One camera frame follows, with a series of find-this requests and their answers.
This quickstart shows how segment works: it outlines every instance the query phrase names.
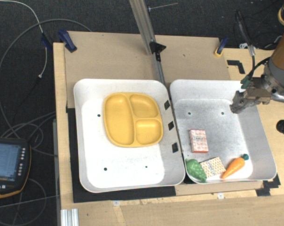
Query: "food package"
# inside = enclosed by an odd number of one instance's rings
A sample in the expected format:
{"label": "food package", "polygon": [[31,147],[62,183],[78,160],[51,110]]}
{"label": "food package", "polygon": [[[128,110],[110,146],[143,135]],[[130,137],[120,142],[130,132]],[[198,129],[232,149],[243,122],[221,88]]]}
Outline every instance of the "food package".
{"label": "food package", "polygon": [[207,178],[213,177],[217,174],[220,174],[226,171],[224,165],[221,162],[220,157],[214,157],[207,161],[201,162],[200,165],[204,169],[207,175]]}
{"label": "food package", "polygon": [[191,129],[189,136],[193,153],[209,152],[205,130]]}

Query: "black cable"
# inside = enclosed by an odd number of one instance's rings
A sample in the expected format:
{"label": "black cable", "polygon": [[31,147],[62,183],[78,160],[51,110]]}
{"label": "black cable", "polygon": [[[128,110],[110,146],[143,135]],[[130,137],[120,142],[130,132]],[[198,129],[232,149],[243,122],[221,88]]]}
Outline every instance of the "black cable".
{"label": "black cable", "polygon": [[255,36],[257,30],[260,28],[261,24],[263,24],[265,22],[265,20],[267,19],[268,17],[268,14],[266,14],[266,16],[261,20],[259,21],[259,24],[257,25],[257,27],[254,29],[253,33],[252,33],[252,37]]}
{"label": "black cable", "polygon": [[[17,129],[19,130],[19,129],[23,128],[23,127],[26,126],[26,125],[32,124],[32,123],[35,122],[35,121],[38,121],[38,120],[43,119],[43,118],[45,118],[45,117],[51,116],[51,115],[53,115],[53,114],[55,114],[55,111],[50,112],[50,113],[48,113],[48,114],[46,114],[46,115],[40,116],[40,117],[38,117],[38,118],[35,118],[35,119],[33,119],[33,120],[29,121],[29,122],[18,124],[18,125],[16,125],[16,126],[19,126]],[[8,131],[11,131],[11,133],[10,133],[9,135],[6,135],[6,137],[9,137],[10,135],[13,134],[13,132],[12,132],[11,129],[9,129]]]}
{"label": "black cable", "polygon": [[[266,35],[266,34],[274,34],[277,37],[281,36],[277,32],[263,32],[263,33],[257,34],[256,36],[252,37],[252,41],[254,41],[256,38],[258,38],[262,35]],[[278,43],[279,43],[278,40],[274,40],[272,43],[268,43],[267,45],[264,45],[264,46],[260,46],[257,43],[254,43],[254,45],[255,45],[255,47],[260,48],[262,50],[274,50],[277,47]]]}
{"label": "black cable", "polygon": [[259,63],[257,63],[256,66],[254,66],[254,63],[255,63],[255,59],[253,60],[253,68],[252,70],[249,72],[248,76],[250,77],[250,79],[253,77],[254,75],[254,71],[260,66],[260,65],[264,65],[268,62],[270,57],[267,57],[265,59],[262,59]]}
{"label": "black cable", "polygon": [[[22,197],[23,197],[23,191],[20,193],[20,198],[19,198],[19,202],[22,201]],[[15,218],[14,218],[14,222],[12,223],[12,225],[15,225],[16,223],[16,217],[19,215],[20,219],[22,220],[22,222],[24,223],[20,213],[19,213],[19,210],[20,210],[20,204],[18,204],[18,207],[16,208],[16,215],[15,215]]]}
{"label": "black cable", "polygon": [[32,222],[34,222],[37,218],[39,218],[41,215],[42,215],[42,213],[45,211],[45,209],[46,209],[46,205],[47,205],[47,194],[46,194],[46,191],[45,191],[45,189],[43,188],[43,186],[39,183],[39,182],[37,182],[36,180],[34,180],[34,179],[31,179],[31,178],[29,178],[28,179],[28,181],[31,181],[31,182],[34,182],[35,184],[37,184],[40,188],[41,188],[41,190],[42,190],[42,192],[43,192],[43,194],[44,194],[44,205],[43,205],[43,208],[42,208],[42,210],[40,211],[40,213],[34,218],[34,219],[32,219],[32,220],[30,220],[29,222],[26,222],[26,223],[24,223],[24,224],[17,224],[17,225],[12,225],[12,224],[7,224],[7,223],[4,223],[4,222],[1,222],[0,221],[0,224],[1,225],[5,225],[5,226],[26,226],[26,225],[28,225],[28,224],[30,224],[30,223],[32,223]]}
{"label": "black cable", "polygon": [[[3,61],[7,55],[7,53],[10,51],[10,49],[14,46],[14,44],[21,38],[23,37],[27,32],[29,32],[31,29],[37,27],[37,26],[40,26],[41,24],[46,24],[46,23],[50,23],[50,22],[58,22],[58,21],[63,21],[63,22],[70,22],[70,23],[74,23],[74,24],[78,24],[82,27],[84,27],[85,29],[87,29],[88,31],[91,32],[91,30],[86,27],[85,25],[79,23],[79,22],[76,22],[76,21],[73,21],[73,20],[70,20],[70,19],[64,19],[64,18],[58,18],[58,19],[49,19],[49,20],[45,20],[45,21],[42,21],[40,23],[37,23],[31,27],[29,27],[28,29],[26,29],[24,32],[22,32],[11,44],[10,46],[8,47],[8,49],[5,51],[1,61],[0,61],[0,70],[1,70],[1,67],[2,67],[2,64],[3,64]],[[14,131],[13,127],[11,126],[9,120],[7,119],[6,115],[5,115],[5,112],[4,112],[4,109],[2,107],[2,104],[1,104],[1,99],[0,99],[0,110],[1,110],[1,113],[2,113],[2,116],[6,122],[6,124],[8,125],[8,127],[11,129],[11,131],[13,132],[13,134],[17,137],[17,138],[20,138],[18,136],[18,134]]]}
{"label": "black cable", "polygon": [[252,56],[252,69],[255,69],[255,56]]}
{"label": "black cable", "polygon": [[236,23],[233,24],[233,34],[234,34],[234,39],[235,39],[235,42],[236,42],[236,45],[237,47],[239,47],[239,43],[238,43],[238,40],[237,40],[237,37],[236,37],[236,31],[235,31],[235,28],[236,28]]}
{"label": "black cable", "polygon": [[24,202],[12,203],[12,204],[9,204],[9,205],[2,205],[2,206],[0,206],[0,209],[6,208],[6,207],[10,207],[10,206],[16,206],[18,204],[26,204],[26,203],[29,203],[29,202],[36,202],[36,201],[41,201],[41,200],[50,199],[50,198],[56,198],[56,197],[60,197],[60,195],[53,195],[53,196],[48,196],[46,198],[43,197],[43,198],[32,199],[32,200],[28,200],[28,201],[24,201]]}
{"label": "black cable", "polygon": [[[46,118],[44,121],[42,121],[39,125],[36,125],[36,124],[33,124],[33,123],[32,123],[32,122],[35,122],[35,121],[40,120],[40,119],[42,119],[42,118],[45,118],[45,117],[47,117],[47,116],[49,116],[49,117]],[[55,112],[51,112],[51,113],[48,113],[48,114],[46,114],[46,115],[40,116],[40,117],[38,117],[38,118],[36,118],[36,119],[34,119],[34,120],[31,120],[30,122],[17,124],[17,125],[15,125],[15,126],[13,126],[13,129],[14,129],[15,132],[17,132],[18,130],[22,129],[22,128],[25,127],[25,126],[34,126],[34,127],[36,127],[36,129],[35,129],[35,130],[30,134],[30,136],[28,137],[27,141],[28,141],[28,142],[30,141],[31,137],[37,132],[37,130],[40,131],[40,133],[41,133],[41,135],[42,135],[42,138],[40,139],[40,142],[39,142],[37,145],[35,145],[34,147],[32,147],[32,150],[33,150],[33,151],[36,151],[36,152],[38,152],[38,153],[47,155],[47,156],[57,157],[57,155],[55,155],[55,154],[46,153],[46,152],[43,152],[43,151],[40,151],[40,150],[36,149],[38,146],[40,146],[40,144],[42,143],[43,137],[44,137],[44,133],[43,133],[43,131],[40,129],[40,127],[41,127],[44,123],[46,123],[48,120],[50,120],[50,119],[52,119],[52,118],[54,118],[54,117],[55,117]],[[12,134],[13,134],[13,132],[11,131],[11,129],[8,129],[7,131],[5,131],[5,132],[2,134],[1,137],[9,137],[9,136],[11,136]]]}
{"label": "black cable", "polygon": [[21,109],[22,105],[24,104],[24,102],[28,99],[28,97],[31,95],[31,93],[33,92],[33,90],[35,89],[35,87],[39,84],[41,78],[39,76],[37,76],[37,79],[33,85],[33,87],[30,89],[30,91],[27,93],[26,97],[21,101],[20,105],[18,106],[17,110],[15,111],[15,114],[12,118],[12,123],[11,124],[14,124],[15,123],[15,118],[16,118],[16,115],[18,114],[19,110]]}
{"label": "black cable", "polygon": [[236,40],[236,43],[238,44],[237,42],[237,37],[236,37],[236,33],[235,33],[235,25],[238,24],[239,26],[239,29],[240,29],[240,32],[241,32],[241,35],[244,39],[244,41],[247,43],[248,46],[250,45],[253,45],[255,46],[256,48],[259,48],[259,49],[262,49],[262,50],[274,50],[275,48],[274,47],[270,47],[270,48],[266,48],[266,47],[262,47],[260,46],[258,43],[254,42],[254,37],[250,37],[249,35],[249,32],[248,32],[248,29],[247,29],[247,26],[246,26],[246,23],[245,23],[245,19],[246,18],[250,18],[250,19],[254,19],[254,20],[257,20],[259,21],[259,25],[257,26],[257,28],[255,29],[255,31],[253,32],[253,34],[256,33],[257,29],[259,28],[259,26],[264,22],[264,20],[258,20],[256,18],[253,18],[253,17],[249,17],[249,16],[243,16],[242,13],[240,11],[237,11],[235,13],[235,19],[236,19],[236,23],[234,23],[234,26],[233,26],[233,34],[234,34],[234,37],[235,37],[235,40]]}
{"label": "black cable", "polygon": [[270,5],[268,5],[267,7],[263,8],[262,10],[259,10],[259,11],[255,12],[255,13],[253,13],[251,16],[255,16],[255,15],[257,15],[257,14],[263,12],[264,10],[266,10],[266,9],[270,8],[271,6],[275,5],[278,1],[280,1],[280,0],[275,0],[274,2],[272,2],[272,3],[271,3]]}

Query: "black clip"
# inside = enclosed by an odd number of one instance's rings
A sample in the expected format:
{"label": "black clip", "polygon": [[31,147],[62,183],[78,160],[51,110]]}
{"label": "black clip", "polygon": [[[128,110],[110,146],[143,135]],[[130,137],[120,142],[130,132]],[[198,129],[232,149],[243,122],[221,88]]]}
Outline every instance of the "black clip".
{"label": "black clip", "polygon": [[159,43],[156,43],[156,42],[150,42],[150,50],[151,50],[151,53],[156,53],[156,60],[161,62],[161,56],[160,56],[160,53],[166,49],[166,46],[165,45],[162,45],[162,44],[159,44]]}
{"label": "black clip", "polygon": [[75,50],[77,50],[77,47],[73,44],[72,39],[70,38],[69,33],[65,29],[60,29],[58,31],[58,37],[61,41],[65,42],[65,47],[73,53]]}
{"label": "black clip", "polygon": [[244,67],[239,60],[227,60],[228,65],[236,65],[238,66],[239,73],[245,74]]}
{"label": "black clip", "polygon": [[271,188],[279,188],[281,185],[279,176],[276,174],[272,181],[263,181],[263,188],[256,189],[257,196],[270,196],[270,189]]}

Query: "wooden table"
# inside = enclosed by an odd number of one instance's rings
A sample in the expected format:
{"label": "wooden table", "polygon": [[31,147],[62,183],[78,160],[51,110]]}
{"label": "wooden table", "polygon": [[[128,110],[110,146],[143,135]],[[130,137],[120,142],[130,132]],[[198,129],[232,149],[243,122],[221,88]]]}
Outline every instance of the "wooden table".
{"label": "wooden table", "polygon": [[[258,106],[281,182],[279,188],[270,190],[271,196],[258,197],[254,189],[263,185],[255,181],[181,184],[175,187],[174,197],[120,201],[119,206],[112,201],[73,203],[66,113],[66,105],[74,107],[72,86],[83,77],[154,79],[155,74],[138,34],[70,32],[70,36],[78,47],[77,55],[62,43],[54,44],[60,192],[62,209],[79,210],[80,226],[284,225],[284,135],[276,130],[276,123],[284,119],[284,104],[274,101]],[[167,86],[175,79],[242,79],[245,75],[236,66],[227,66],[226,60],[239,60],[246,72],[251,69],[246,49],[224,49],[221,58],[214,57],[216,38],[156,37],[168,48],[161,54]],[[256,61],[270,55],[271,51],[257,50]],[[218,199],[220,192],[224,199]]]}

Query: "gray metal tray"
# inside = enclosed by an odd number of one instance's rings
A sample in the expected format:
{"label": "gray metal tray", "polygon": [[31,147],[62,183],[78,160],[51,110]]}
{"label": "gray metal tray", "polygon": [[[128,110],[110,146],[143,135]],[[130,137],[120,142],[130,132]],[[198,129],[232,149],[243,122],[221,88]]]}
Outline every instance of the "gray metal tray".
{"label": "gray metal tray", "polygon": [[[176,80],[170,92],[184,159],[199,162],[220,157],[224,166],[236,157],[250,159],[237,173],[226,179],[216,175],[205,183],[269,180],[276,175],[276,165],[256,106],[233,114],[229,105],[239,81]],[[208,153],[192,153],[190,129],[204,129]],[[202,183],[190,176],[190,179]]]}

